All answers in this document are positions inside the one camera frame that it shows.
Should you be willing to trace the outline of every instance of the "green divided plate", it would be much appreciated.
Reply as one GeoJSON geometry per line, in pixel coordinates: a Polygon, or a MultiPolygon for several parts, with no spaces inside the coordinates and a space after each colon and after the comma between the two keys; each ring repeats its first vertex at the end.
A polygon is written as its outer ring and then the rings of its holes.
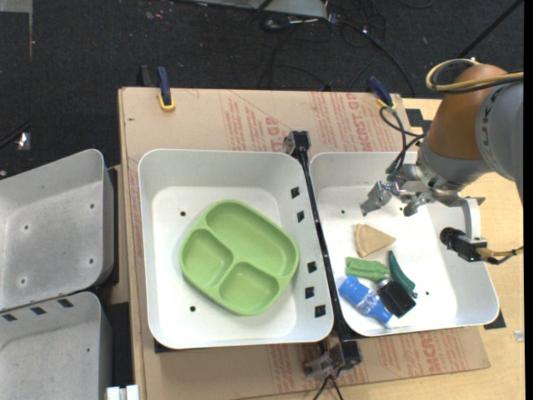
{"type": "Polygon", "coordinates": [[[183,275],[223,307],[243,316],[266,311],[298,268],[294,240],[243,202],[208,208],[180,248],[183,275]]]}

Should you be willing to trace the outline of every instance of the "black floor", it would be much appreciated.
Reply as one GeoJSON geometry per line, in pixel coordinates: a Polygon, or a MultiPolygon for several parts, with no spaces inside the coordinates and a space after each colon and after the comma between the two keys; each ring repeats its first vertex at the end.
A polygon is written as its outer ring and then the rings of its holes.
{"type": "Polygon", "coordinates": [[[33,0],[0,12],[0,145],[26,121],[31,148],[0,149],[0,179],[87,148],[120,162],[117,90],[141,65],[173,87],[391,92],[439,98],[437,63],[475,57],[524,65],[522,0],[330,0],[339,21],[265,32],[268,12],[165,0],[33,0]]]}

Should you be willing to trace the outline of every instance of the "cardboard sheet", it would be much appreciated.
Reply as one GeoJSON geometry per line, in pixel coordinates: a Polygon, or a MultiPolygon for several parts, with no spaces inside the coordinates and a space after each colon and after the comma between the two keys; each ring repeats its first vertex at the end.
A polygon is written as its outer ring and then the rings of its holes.
{"type": "MultiPolygon", "coordinates": [[[[130,268],[137,280],[142,344],[136,375],[142,394],[148,400],[177,398],[178,393],[179,398],[213,400],[316,390],[321,381],[303,372],[303,363],[319,356],[314,344],[156,352],[147,323],[137,165],[154,148],[279,151],[291,130],[309,132],[312,153],[399,151],[400,134],[380,120],[376,100],[368,93],[173,89],[172,94],[177,107],[163,112],[155,88],[130,87],[119,93],[135,249],[130,268]]],[[[405,127],[411,129],[401,99],[395,99],[405,127]]],[[[340,386],[490,366],[476,327],[358,343],[363,363],[343,372],[340,386]]]]}

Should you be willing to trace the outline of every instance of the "blue bottle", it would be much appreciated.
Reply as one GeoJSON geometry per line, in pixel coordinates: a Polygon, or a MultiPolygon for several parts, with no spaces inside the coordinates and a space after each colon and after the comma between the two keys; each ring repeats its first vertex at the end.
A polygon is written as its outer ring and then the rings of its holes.
{"type": "Polygon", "coordinates": [[[356,307],[360,313],[374,317],[382,324],[386,324],[392,317],[378,294],[359,282],[355,276],[350,275],[346,278],[339,287],[339,293],[356,307]]]}

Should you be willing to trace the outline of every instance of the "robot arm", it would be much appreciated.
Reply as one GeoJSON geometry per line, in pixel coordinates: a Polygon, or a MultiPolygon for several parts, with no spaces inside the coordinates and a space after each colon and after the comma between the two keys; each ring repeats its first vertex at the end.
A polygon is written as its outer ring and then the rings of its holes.
{"type": "Polygon", "coordinates": [[[433,68],[426,83],[445,96],[416,164],[403,164],[387,182],[378,182],[361,211],[367,215],[392,196],[405,204],[407,217],[427,203],[462,207],[466,232],[447,228],[441,241],[468,261],[490,261],[480,233],[478,206],[484,198],[463,198],[461,190],[481,175],[497,172],[515,182],[523,204],[523,72],[509,74],[492,65],[452,60],[433,68]],[[452,84],[436,85],[440,71],[458,63],[471,66],[452,84]]]}

